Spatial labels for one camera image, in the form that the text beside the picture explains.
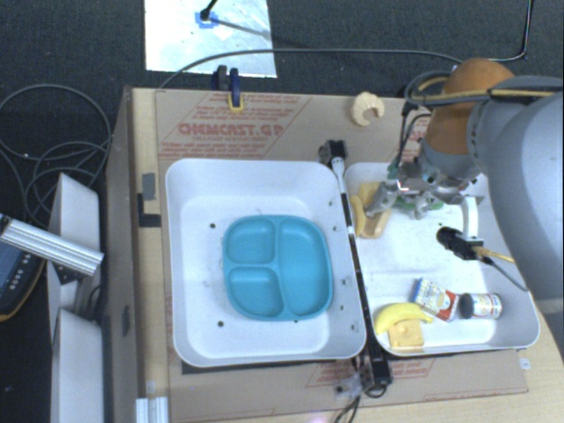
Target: can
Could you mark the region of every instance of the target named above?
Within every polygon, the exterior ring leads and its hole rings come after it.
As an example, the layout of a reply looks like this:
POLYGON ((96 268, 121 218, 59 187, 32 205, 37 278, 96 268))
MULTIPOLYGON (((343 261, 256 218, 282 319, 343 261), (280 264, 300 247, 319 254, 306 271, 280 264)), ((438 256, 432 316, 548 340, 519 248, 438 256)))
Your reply can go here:
POLYGON ((503 306, 498 294, 465 293, 458 303, 462 318, 484 318, 497 320, 501 316, 503 306))

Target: beige curved object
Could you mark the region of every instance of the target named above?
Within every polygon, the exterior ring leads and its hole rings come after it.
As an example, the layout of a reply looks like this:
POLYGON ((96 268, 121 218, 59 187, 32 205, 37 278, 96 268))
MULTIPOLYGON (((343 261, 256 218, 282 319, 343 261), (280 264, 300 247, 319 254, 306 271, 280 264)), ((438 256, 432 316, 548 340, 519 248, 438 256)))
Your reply can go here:
POLYGON ((362 127, 370 124, 370 121, 364 116, 367 110, 374 110, 376 117, 384 116, 384 102, 376 94, 360 93, 354 98, 351 106, 351 117, 354 123, 362 127))

